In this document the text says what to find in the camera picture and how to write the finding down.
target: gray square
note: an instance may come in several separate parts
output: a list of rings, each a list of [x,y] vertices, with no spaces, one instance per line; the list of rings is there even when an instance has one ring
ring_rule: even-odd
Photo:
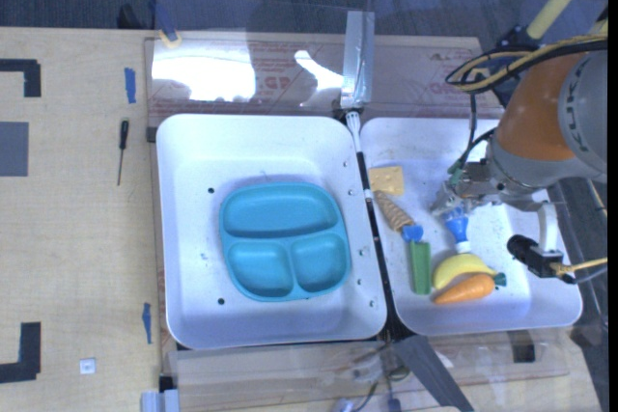
[[[28,123],[0,122],[0,177],[28,176]]]

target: screwdriver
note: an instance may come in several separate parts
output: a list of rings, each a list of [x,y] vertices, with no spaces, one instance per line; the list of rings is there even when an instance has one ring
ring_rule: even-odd
[[[124,119],[120,124],[120,163],[118,165],[118,183],[120,185],[120,175],[123,172],[123,154],[126,148],[126,138],[128,136],[128,119]]]

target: blue divided plate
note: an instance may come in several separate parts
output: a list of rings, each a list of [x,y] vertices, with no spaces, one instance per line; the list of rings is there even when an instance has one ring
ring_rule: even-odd
[[[271,182],[230,194],[219,211],[223,256],[247,297],[288,301],[323,295],[350,274],[341,211],[321,187]]]

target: toy carrot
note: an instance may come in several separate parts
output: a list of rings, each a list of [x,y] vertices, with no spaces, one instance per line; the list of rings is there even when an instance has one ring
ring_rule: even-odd
[[[451,304],[487,297],[493,292],[495,281],[487,273],[479,273],[448,288],[434,299],[436,304]]]

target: toy banana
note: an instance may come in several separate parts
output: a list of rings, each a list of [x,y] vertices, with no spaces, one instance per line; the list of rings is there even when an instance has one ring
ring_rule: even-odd
[[[434,270],[434,288],[440,290],[464,273],[487,273],[495,277],[498,272],[489,268],[481,258],[471,253],[463,253],[447,258]]]

